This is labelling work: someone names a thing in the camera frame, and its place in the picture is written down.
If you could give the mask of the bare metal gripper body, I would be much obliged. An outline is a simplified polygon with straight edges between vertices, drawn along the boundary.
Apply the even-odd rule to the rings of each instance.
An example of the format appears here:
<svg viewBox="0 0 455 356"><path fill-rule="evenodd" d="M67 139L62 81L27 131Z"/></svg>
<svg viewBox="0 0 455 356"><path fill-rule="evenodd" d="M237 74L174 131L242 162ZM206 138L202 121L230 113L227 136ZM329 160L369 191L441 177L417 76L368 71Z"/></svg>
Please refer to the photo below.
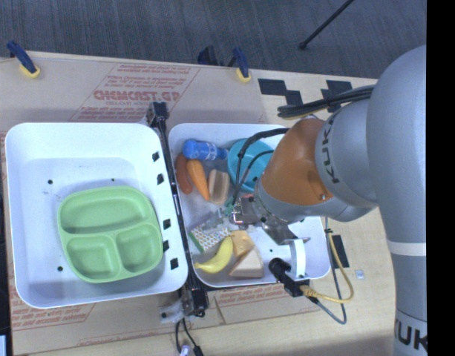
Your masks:
<svg viewBox="0 0 455 356"><path fill-rule="evenodd" d="M295 235L289 227L292 225L291 222L269 212L262 204L261 199L252 194L235 200L230 221L240 228L250 225L261 227L277 245L287 245L293 240L300 240L302 243L310 241L309 237Z"/></svg>

